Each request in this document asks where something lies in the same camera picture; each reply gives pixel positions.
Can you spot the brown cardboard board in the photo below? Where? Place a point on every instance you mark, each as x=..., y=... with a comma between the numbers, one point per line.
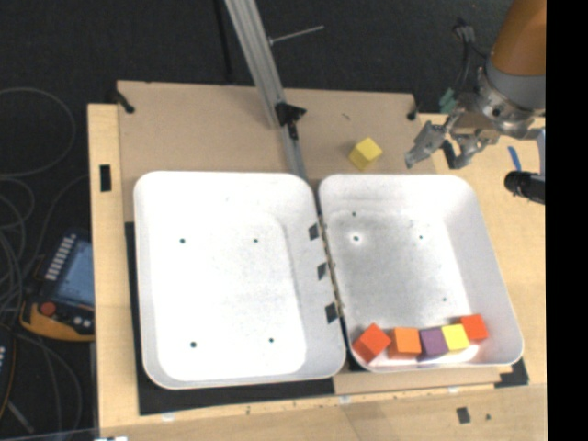
x=206, y=127

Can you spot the yellow cube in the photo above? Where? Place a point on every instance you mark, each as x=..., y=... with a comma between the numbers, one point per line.
x=455, y=337
x=365, y=153

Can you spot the black cylinder on white bracket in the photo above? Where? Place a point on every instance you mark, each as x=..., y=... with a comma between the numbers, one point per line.
x=528, y=186

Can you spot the red-orange cube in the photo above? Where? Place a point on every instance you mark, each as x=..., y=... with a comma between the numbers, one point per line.
x=372, y=342
x=474, y=327

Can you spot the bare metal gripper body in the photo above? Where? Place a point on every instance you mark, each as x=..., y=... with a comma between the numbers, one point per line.
x=503, y=113

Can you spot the purple cube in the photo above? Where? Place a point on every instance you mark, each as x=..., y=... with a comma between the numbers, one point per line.
x=433, y=342

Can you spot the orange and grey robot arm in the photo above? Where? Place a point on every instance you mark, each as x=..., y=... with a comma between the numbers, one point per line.
x=523, y=39

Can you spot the orange cube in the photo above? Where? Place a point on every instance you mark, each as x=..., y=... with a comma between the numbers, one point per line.
x=405, y=342

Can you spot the white plastic tray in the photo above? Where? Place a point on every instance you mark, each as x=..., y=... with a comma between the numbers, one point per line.
x=229, y=283
x=399, y=269

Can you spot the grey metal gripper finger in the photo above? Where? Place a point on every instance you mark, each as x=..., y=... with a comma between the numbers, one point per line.
x=469, y=150
x=425, y=145

